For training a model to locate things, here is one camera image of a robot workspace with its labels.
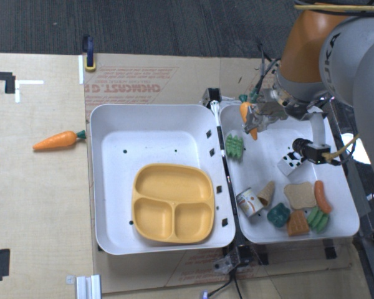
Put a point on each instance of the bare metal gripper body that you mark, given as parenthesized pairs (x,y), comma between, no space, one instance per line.
(275,109)

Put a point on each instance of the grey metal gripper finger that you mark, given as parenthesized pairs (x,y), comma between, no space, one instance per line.
(262,126)
(251,118)

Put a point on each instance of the orange carrot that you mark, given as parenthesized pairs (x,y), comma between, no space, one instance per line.
(244,109)
(56,140)

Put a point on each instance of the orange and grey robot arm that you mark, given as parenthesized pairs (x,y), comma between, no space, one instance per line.
(336,58)

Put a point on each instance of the green ridged toy vegetable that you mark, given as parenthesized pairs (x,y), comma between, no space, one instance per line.
(234,146)

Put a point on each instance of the white plastic tray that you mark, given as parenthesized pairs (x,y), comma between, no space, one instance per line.
(268,167)
(118,173)

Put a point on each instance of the white carton with black spots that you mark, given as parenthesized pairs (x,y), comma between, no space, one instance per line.
(288,167)

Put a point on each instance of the tan ice cream cone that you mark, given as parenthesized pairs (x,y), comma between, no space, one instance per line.
(267,193)

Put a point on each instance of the small white and orange can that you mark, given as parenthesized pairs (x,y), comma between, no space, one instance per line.
(249,202)

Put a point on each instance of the tan bread slice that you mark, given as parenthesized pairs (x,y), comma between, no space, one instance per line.
(300,195)

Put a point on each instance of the dark green broccoli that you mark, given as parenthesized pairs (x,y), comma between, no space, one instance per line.
(278,215)

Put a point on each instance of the orange sausage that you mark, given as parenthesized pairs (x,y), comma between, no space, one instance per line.
(322,198)

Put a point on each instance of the brown cardboard board red print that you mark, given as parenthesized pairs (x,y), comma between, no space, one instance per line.
(162,83)

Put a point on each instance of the yellow divided plate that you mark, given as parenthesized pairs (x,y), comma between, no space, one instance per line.
(171,182)

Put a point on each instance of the orange waffle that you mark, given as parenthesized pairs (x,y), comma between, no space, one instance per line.
(297,224)

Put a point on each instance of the black cylinder on white bracket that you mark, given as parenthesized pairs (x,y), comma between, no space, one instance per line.
(313,151)

